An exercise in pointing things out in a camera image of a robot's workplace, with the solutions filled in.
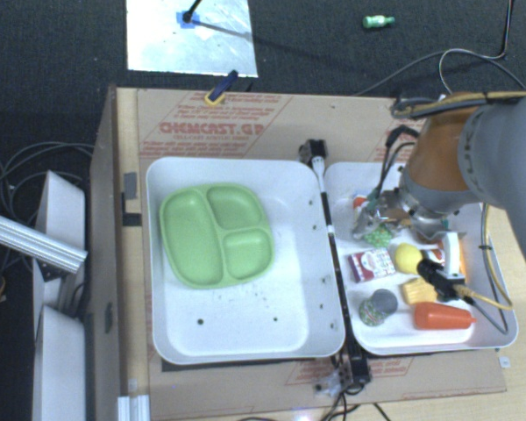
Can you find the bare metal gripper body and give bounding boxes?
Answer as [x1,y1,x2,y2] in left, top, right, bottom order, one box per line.
[370,189,449,239]

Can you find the green grapes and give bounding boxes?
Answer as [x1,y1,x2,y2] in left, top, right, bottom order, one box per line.
[362,226,394,249]

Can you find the red and white bottle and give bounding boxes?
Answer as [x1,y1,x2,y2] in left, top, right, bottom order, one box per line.
[352,193,373,215]

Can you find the thin black and white rod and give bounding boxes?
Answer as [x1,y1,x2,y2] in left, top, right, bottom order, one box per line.
[311,155,357,367]

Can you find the red and white carton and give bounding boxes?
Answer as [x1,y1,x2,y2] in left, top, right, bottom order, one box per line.
[348,247,397,285]

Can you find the yellow lemon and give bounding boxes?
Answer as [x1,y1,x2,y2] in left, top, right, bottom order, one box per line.
[394,242,426,275]

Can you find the red and white packet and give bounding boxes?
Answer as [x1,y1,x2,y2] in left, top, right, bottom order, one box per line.
[423,243,447,268]

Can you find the yellow corn piece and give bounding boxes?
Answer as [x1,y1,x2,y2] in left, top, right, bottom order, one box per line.
[398,277,439,305]

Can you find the green can with grey lid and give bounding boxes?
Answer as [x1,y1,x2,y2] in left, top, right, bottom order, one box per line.
[358,288,399,328]

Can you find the orange carrot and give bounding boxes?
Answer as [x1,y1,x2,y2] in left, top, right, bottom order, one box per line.
[413,301,479,332]

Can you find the white plastic tray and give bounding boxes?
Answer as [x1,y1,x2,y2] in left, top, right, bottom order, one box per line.
[145,155,347,366]
[323,161,520,357]

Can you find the green divided plate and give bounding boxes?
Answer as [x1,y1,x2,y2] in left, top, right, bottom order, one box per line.
[159,182,276,290]

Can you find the brown cardboard board red print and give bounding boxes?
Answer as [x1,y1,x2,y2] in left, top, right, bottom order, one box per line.
[113,86,508,421]

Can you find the green bottle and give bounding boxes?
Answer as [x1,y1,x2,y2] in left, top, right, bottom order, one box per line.
[361,14,396,30]

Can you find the black cylinder on white bracket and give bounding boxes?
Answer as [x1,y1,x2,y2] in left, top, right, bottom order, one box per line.
[416,230,464,303]

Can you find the black block with thin wires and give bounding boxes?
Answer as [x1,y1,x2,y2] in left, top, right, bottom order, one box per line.
[336,344,372,388]
[298,138,330,164]

